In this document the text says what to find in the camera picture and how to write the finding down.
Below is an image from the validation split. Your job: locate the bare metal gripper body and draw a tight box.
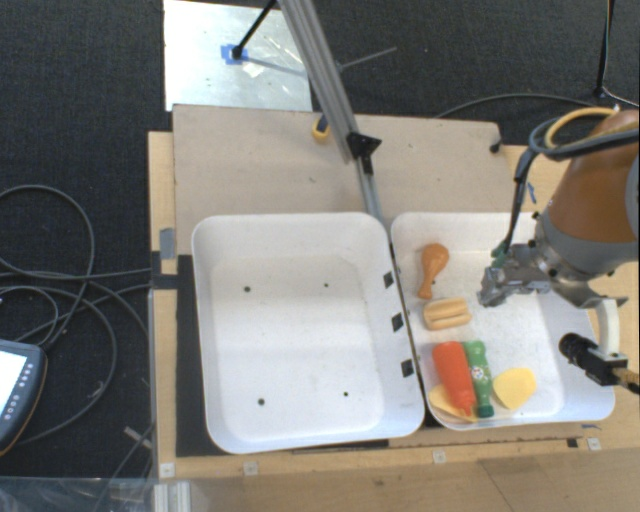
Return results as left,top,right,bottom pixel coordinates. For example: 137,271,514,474
499,240,629,310

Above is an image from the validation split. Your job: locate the tan toy hot dog bun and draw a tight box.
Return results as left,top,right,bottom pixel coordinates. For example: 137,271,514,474
422,296,472,332

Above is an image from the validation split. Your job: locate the white plastic tray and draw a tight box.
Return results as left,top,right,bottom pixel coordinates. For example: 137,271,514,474
191,211,427,456
389,211,617,432

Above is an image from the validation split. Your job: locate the brown toy chicken drumstick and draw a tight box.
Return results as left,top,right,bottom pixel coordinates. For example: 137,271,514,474
416,242,451,301

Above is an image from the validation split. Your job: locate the green toy bottle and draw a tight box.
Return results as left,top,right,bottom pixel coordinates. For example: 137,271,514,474
461,340,496,420

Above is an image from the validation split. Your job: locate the orange toy sauce bottle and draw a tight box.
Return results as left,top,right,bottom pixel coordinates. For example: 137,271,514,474
431,340,478,418

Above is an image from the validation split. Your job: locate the yellow toy crisp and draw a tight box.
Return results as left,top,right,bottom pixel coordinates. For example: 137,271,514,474
428,382,480,425
492,367,538,413

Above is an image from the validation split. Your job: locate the pale wood board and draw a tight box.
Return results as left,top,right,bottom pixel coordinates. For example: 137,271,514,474
146,130,640,481

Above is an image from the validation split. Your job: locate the black cylinder on white bracket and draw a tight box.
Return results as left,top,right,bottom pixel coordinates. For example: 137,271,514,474
558,298,631,388

